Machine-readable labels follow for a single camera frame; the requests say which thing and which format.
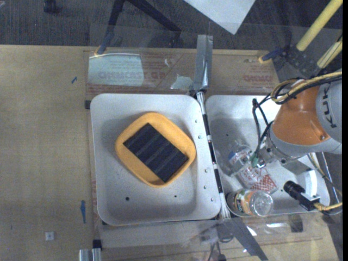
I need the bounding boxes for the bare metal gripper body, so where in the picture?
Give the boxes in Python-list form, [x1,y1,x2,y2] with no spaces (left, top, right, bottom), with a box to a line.
[257,141,312,175]

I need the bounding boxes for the red and white packet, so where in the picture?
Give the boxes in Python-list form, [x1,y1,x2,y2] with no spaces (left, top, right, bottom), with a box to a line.
[237,166,279,195]

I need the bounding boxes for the clear bottle with blue label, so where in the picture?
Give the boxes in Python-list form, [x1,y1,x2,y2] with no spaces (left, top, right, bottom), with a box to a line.
[224,143,255,177]

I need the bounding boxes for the clear bottle with orange label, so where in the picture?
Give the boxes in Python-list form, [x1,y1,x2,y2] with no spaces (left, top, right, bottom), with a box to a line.
[226,188,274,218]

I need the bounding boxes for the white plastic tray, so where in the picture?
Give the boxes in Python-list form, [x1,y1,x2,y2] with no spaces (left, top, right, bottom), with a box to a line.
[89,92,222,226]
[204,94,331,218]

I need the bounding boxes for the brown cardboard board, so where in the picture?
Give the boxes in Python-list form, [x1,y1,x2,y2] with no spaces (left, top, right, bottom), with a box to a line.
[83,47,328,250]

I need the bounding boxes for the orange plate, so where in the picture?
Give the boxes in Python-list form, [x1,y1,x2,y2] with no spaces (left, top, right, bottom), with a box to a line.
[114,111,197,188]

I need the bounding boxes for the black office chair base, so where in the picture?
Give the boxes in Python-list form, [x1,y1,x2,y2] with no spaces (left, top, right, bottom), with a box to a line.
[43,0,183,42]

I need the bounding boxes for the black cylinder on white bracket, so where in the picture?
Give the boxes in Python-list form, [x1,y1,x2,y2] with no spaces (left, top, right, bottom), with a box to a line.
[283,170,322,212]

